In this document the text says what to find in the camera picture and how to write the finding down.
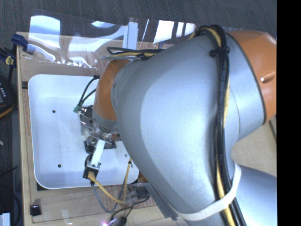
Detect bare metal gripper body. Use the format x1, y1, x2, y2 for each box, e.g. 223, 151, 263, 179
79, 105, 121, 153

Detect white plastic tray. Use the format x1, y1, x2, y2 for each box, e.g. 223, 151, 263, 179
27, 73, 140, 190

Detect black block with thin wires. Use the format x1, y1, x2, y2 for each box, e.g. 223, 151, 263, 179
134, 185, 151, 199

